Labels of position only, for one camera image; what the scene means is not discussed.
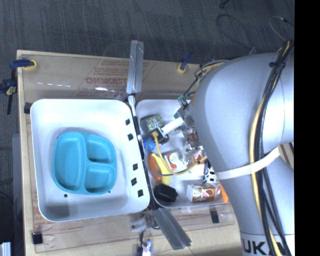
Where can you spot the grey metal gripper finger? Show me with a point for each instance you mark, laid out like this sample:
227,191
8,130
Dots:
198,149
187,153

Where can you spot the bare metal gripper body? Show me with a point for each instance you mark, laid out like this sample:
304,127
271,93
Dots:
188,125

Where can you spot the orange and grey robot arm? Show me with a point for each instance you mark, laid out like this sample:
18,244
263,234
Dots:
232,120

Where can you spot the brown and white carton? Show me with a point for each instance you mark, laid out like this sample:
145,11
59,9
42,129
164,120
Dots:
198,157

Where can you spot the black and white spotted carton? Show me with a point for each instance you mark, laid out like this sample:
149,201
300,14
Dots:
210,175

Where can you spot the white plastic tray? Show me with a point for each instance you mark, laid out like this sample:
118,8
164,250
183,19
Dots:
165,107
82,112

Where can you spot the orange carrot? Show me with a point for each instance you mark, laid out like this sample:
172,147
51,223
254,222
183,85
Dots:
153,165

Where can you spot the blue bottle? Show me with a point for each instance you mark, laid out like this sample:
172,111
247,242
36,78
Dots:
148,145

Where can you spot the orange and white patterned carton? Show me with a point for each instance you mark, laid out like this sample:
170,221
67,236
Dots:
203,192

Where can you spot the black ribbed object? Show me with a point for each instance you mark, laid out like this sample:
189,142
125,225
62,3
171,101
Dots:
165,193

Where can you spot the blue divided plate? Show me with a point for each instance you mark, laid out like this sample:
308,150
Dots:
75,162

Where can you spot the brown cardboard board red print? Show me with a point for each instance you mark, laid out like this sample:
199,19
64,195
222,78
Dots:
75,75

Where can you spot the black cylinder on white bracket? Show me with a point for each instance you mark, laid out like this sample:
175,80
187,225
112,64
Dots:
160,135

